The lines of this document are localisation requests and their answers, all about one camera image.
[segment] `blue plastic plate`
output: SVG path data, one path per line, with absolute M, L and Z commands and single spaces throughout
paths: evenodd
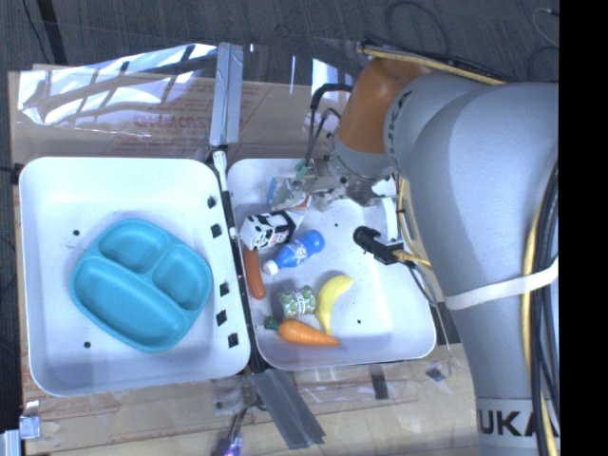
M 106 229 L 74 268 L 70 293 L 95 324 L 135 348 L 177 344 L 213 287 L 207 261 L 177 237 L 141 219 Z

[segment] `toy banana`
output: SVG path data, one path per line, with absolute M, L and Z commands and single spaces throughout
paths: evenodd
M 339 296 L 349 289 L 351 284 L 352 279 L 349 276 L 336 275 L 323 284 L 316 297 L 316 309 L 314 313 L 318 320 L 321 321 L 323 328 L 325 328 L 325 333 L 329 335 L 332 334 L 333 304 Z

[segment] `blue bottle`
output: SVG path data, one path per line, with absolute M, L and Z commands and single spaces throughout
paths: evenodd
M 302 237 L 283 245 L 274 260 L 264 263 L 262 269 L 269 276 L 275 275 L 279 269 L 297 267 L 304 260 L 318 254 L 325 247 L 325 239 L 316 230 L 306 232 Z

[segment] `orange carrot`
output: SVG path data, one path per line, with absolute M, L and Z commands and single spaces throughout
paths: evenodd
M 278 331 L 278 335 L 285 341 L 298 345 L 337 346 L 340 344 L 333 336 L 329 336 L 296 319 L 286 319 L 278 324 L 273 318 L 269 317 L 264 327 L 267 330 Z
M 259 253 L 257 250 L 249 250 L 243 248 L 243 263 L 245 264 L 245 277 L 247 277 L 247 286 L 249 293 L 255 299 L 263 299 L 266 297 L 266 288 L 262 281 L 262 274 L 259 270 Z

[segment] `green can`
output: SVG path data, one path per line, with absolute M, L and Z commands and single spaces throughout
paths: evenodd
M 313 314 L 316 308 L 316 296 L 313 289 L 305 285 L 299 289 L 275 294 L 272 307 L 273 316 L 277 321 Z

